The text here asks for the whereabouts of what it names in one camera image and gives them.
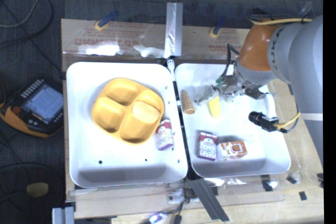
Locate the red and white carton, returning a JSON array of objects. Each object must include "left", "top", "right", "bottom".
[
  {"left": 197, "top": 131, "right": 218, "bottom": 161},
  {"left": 155, "top": 119, "right": 175, "bottom": 151}
]

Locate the orange and white carton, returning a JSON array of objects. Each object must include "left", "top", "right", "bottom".
[{"left": 216, "top": 140, "right": 248, "bottom": 161}]

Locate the yellow wedge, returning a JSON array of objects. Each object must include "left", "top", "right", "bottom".
[{"left": 208, "top": 95, "right": 222, "bottom": 118}]

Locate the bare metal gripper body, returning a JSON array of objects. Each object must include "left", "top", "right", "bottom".
[{"left": 219, "top": 74, "right": 269, "bottom": 100}]

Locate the yellow divided plate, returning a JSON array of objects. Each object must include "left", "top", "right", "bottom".
[{"left": 91, "top": 77, "right": 165, "bottom": 144}]

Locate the brown cardboard board red print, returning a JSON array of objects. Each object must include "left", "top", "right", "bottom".
[{"left": 60, "top": 18, "right": 324, "bottom": 220}]

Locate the tan ice cream cone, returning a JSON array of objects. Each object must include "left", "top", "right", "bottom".
[{"left": 181, "top": 90, "right": 196, "bottom": 115}]

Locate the white plastic tray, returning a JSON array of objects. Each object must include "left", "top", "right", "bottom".
[
  {"left": 66, "top": 61, "right": 188, "bottom": 189},
  {"left": 174, "top": 62, "right": 291, "bottom": 179}
]

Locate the black cylinder on white bracket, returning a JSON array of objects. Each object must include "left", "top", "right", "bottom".
[{"left": 248, "top": 93, "right": 280, "bottom": 132}]

